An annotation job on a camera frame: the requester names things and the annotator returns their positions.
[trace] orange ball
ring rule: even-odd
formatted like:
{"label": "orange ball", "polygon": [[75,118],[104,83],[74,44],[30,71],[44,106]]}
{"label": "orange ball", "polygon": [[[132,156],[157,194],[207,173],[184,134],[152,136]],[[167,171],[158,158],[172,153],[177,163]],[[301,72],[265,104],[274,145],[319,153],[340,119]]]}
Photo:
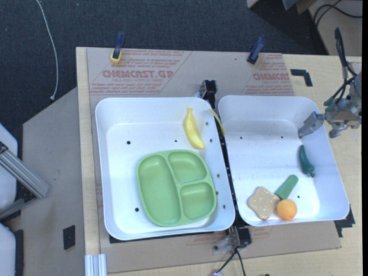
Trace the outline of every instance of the orange ball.
{"label": "orange ball", "polygon": [[285,199],[277,204],[276,212],[283,220],[291,220],[297,214],[297,205],[294,201]]}

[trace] toy banana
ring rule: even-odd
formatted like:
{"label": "toy banana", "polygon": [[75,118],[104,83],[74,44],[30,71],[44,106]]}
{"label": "toy banana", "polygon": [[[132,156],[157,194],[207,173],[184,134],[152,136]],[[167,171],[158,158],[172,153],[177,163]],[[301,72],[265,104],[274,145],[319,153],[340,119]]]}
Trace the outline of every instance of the toy banana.
{"label": "toy banana", "polygon": [[194,148],[202,150],[203,148],[205,148],[205,144],[201,139],[200,134],[198,133],[196,121],[191,113],[192,110],[192,108],[187,109],[187,115],[184,119],[184,130],[189,143]]}

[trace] wooden table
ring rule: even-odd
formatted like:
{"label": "wooden table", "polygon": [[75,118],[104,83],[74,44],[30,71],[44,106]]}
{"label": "wooden table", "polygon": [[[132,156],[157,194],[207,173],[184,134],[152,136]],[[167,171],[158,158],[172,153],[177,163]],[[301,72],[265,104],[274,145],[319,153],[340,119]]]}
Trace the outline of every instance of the wooden table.
{"label": "wooden table", "polygon": [[[80,147],[82,158],[83,210],[85,224],[86,255],[101,253],[99,244],[97,200],[95,195],[93,136],[87,69],[87,48],[76,49],[78,102],[80,121]],[[313,100],[320,111],[323,102],[342,83],[340,60],[336,56],[283,55],[287,69],[296,68],[309,72],[313,87],[306,87],[303,77],[290,76],[295,95]],[[361,62],[361,57],[349,57],[349,62]],[[325,124],[326,131],[331,127]],[[361,127],[348,129],[335,139],[330,139],[331,148],[340,171],[351,209],[355,218],[353,228],[343,230],[342,248],[303,252],[287,255],[267,256],[244,260],[247,275],[362,275],[362,154]],[[162,269],[131,271],[111,275],[165,276],[165,275],[210,275],[222,262],[204,263]],[[223,270],[225,275],[241,275],[238,260],[233,260]]]}

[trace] green plate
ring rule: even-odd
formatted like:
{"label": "green plate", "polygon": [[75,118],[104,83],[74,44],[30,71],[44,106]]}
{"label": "green plate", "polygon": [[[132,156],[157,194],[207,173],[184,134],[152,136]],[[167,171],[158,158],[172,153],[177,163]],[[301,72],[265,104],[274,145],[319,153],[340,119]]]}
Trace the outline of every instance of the green plate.
{"label": "green plate", "polygon": [[137,165],[139,195],[148,218],[163,227],[193,223],[216,207],[216,192],[203,158],[189,150],[146,155]]}

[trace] black cable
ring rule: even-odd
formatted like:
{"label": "black cable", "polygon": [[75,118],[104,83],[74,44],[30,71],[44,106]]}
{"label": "black cable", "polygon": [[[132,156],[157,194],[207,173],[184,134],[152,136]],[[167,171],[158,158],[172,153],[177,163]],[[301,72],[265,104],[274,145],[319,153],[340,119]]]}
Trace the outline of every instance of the black cable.
{"label": "black cable", "polygon": [[334,95],[332,96],[333,98],[335,98],[339,93],[340,93],[340,96],[339,98],[335,101],[335,104],[338,104],[339,101],[342,99],[344,93],[345,93],[345,89],[346,89],[346,86],[347,85],[350,85],[353,80],[355,79],[355,77],[352,77],[350,78],[349,80],[347,80],[346,82],[344,82],[341,87],[334,93]]}
{"label": "black cable", "polygon": [[[315,50],[316,50],[316,52],[317,52],[317,45],[316,45],[316,42],[315,42],[315,39],[314,38],[316,38],[316,35],[318,36],[319,35],[319,33],[318,33],[318,29],[317,29],[317,27],[318,27],[318,24],[319,24],[319,22],[320,22],[320,20],[321,20],[321,18],[326,14],[326,12],[328,12],[331,8],[335,8],[335,9],[337,9],[337,7],[335,7],[339,2],[340,2],[341,0],[338,0],[338,1],[336,1],[334,4],[324,4],[324,5],[321,5],[317,10],[316,10],[316,12],[315,12],[315,14],[314,14],[314,17],[313,17],[313,19],[312,19],[312,27],[311,27],[311,29],[310,29],[310,33],[311,33],[311,38],[312,38],[312,41],[313,41],[313,45],[315,46]],[[325,12],[324,13],[322,13],[321,14],[321,16],[319,17],[319,19],[318,19],[318,22],[316,23],[316,19],[317,19],[317,15],[318,15],[318,12],[322,9],[322,8],[324,8],[324,7],[329,7],[327,10],[325,10]],[[346,14],[346,15],[348,15],[348,16],[351,16],[351,14],[348,14],[348,13],[346,13],[345,11],[343,11],[342,12],[343,14]],[[351,71],[351,68],[350,67],[348,67],[348,70],[349,70],[349,72],[351,72],[353,75],[354,75],[354,73]]]}
{"label": "black cable", "polygon": [[243,265],[243,260],[242,260],[242,257],[240,256],[240,253],[239,253],[239,251],[236,249],[236,253],[237,253],[237,255],[238,255],[238,257],[239,257],[239,260],[240,260],[240,264],[241,264],[241,270],[243,271],[243,275],[244,276],[246,276],[246,271],[245,271],[245,269],[244,269],[244,265]]}
{"label": "black cable", "polygon": [[354,75],[354,76],[356,76],[356,75],[357,75],[357,74],[356,74],[356,72],[355,72],[355,71],[353,71],[349,65],[347,65],[347,70],[348,70],[352,75]]}
{"label": "black cable", "polygon": [[324,7],[329,7],[324,13],[321,14],[321,16],[319,17],[317,23],[316,23],[316,27],[318,27],[318,24],[320,23],[322,17],[326,14],[326,12],[328,12],[330,9],[335,9],[337,10],[338,12],[344,14],[345,16],[348,16],[348,17],[352,17],[352,18],[363,18],[363,16],[356,16],[356,15],[353,15],[353,14],[350,14],[350,13],[347,13],[345,12],[344,10],[336,7],[335,5],[337,5],[339,2],[341,2],[341,0],[338,0],[336,3],[334,4],[324,4],[324,5],[321,5],[317,10],[316,10],[316,14],[315,14],[315,19],[317,17],[317,12],[319,12],[322,8]]}
{"label": "black cable", "polygon": [[232,253],[232,255],[226,260],[226,262],[219,268],[216,273],[220,272],[225,266],[231,261],[231,259],[235,256],[235,252]]}
{"label": "black cable", "polygon": [[220,272],[223,268],[225,268],[225,266],[231,261],[231,259],[235,256],[235,254],[238,255],[239,257],[239,260],[240,260],[240,264],[241,264],[241,270],[243,271],[243,275],[246,276],[246,271],[244,269],[244,264],[243,264],[243,261],[242,261],[242,258],[240,256],[240,253],[239,251],[237,250],[239,247],[235,247],[234,248],[234,252],[232,253],[232,255],[226,260],[226,262],[221,266],[221,268],[219,268],[216,273]]}
{"label": "black cable", "polygon": [[347,68],[344,42],[343,42],[343,37],[341,35],[341,32],[340,32],[339,28],[335,29],[335,40],[336,40],[336,50],[338,52],[338,55],[339,55],[339,58],[340,58],[340,61],[341,61],[341,65],[343,67]]}

